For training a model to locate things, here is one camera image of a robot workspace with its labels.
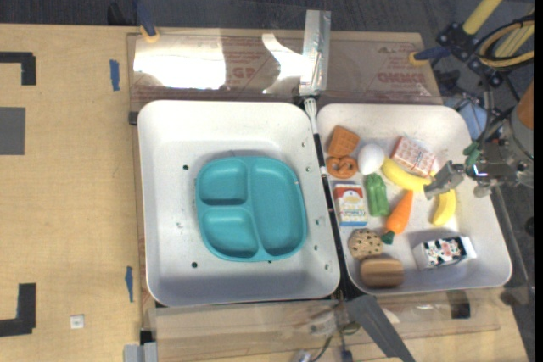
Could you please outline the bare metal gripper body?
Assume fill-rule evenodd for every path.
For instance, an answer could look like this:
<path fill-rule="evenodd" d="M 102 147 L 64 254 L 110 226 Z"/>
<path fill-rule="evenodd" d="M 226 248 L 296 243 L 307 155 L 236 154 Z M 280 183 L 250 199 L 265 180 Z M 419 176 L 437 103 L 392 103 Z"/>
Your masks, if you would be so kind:
<path fill-rule="evenodd" d="M 480 187 L 516 186 L 521 149 L 512 139 L 472 142 L 466 148 L 466 174 Z"/>

